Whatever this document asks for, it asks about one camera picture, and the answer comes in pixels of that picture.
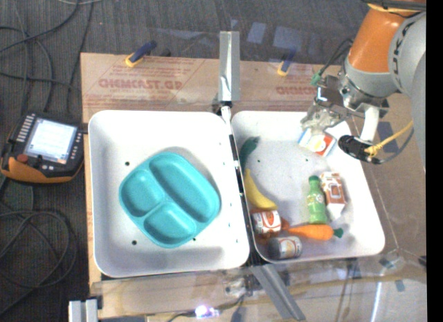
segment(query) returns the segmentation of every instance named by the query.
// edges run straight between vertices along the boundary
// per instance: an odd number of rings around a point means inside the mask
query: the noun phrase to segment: display screen
[[[42,156],[43,159],[65,164],[76,132],[75,126],[37,118],[24,153],[28,156]]]

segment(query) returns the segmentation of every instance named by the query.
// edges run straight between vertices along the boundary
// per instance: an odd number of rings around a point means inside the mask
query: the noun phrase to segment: blue and yellow clamp
[[[145,45],[140,47],[135,53],[132,53],[128,57],[126,57],[126,65],[129,67],[135,67],[138,63],[141,62],[144,55],[149,55],[152,50],[157,47],[157,43],[154,40],[147,42]]]
[[[278,66],[277,73],[279,75],[287,75],[289,72],[289,66],[291,66],[291,62],[293,57],[296,55],[295,49],[291,49],[289,53],[284,55],[282,57],[283,61],[281,61],[280,65]]]

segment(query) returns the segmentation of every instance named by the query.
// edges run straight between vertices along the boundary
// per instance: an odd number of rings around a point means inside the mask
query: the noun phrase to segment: light
[[[218,317],[220,315],[219,310],[207,305],[199,305],[195,309],[195,316],[198,319],[206,319],[210,317]]]

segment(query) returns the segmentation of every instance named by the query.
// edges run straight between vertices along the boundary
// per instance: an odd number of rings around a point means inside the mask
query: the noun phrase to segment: teal plate
[[[204,230],[220,210],[211,183],[184,157],[156,154],[123,179],[120,204],[155,244],[175,248]]]

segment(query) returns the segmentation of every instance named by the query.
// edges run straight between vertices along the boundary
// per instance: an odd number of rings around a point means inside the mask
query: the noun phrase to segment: green bottle
[[[307,194],[307,208],[310,224],[326,224],[325,194],[320,187],[320,178],[316,175],[309,177],[309,192]]]

